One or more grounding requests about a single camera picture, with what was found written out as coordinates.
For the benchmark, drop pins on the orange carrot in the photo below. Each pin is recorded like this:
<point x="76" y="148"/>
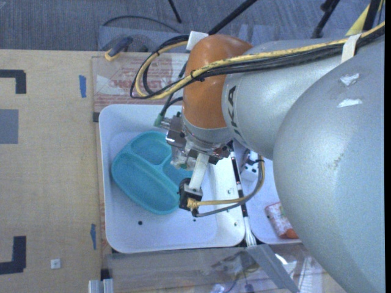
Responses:
<point x="291" y="233"/>

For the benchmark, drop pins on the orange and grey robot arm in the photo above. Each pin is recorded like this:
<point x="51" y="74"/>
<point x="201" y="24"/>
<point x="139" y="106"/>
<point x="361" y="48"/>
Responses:
<point x="320" y="139"/>

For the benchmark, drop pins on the thin black and white rod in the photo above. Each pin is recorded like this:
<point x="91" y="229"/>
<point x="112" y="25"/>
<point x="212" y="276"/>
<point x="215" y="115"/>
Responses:
<point x="241" y="198"/>

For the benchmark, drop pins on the white plastic tray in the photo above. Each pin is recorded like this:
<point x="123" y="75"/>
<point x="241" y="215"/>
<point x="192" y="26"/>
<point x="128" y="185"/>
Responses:
<point x="159" y="230"/>

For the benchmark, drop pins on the red and white packet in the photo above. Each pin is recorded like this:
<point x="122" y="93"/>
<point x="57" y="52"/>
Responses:
<point x="277" y="217"/>

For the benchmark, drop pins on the blue divided plate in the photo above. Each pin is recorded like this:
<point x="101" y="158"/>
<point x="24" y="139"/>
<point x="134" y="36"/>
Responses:
<point x="143" y="175"/>

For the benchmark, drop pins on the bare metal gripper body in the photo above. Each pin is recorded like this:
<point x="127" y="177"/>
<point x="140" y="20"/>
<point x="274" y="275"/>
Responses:
<point x="178" y="137"/>

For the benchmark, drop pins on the white plastic block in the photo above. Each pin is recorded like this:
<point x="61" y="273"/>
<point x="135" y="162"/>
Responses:
<point x="250" y="171"/>

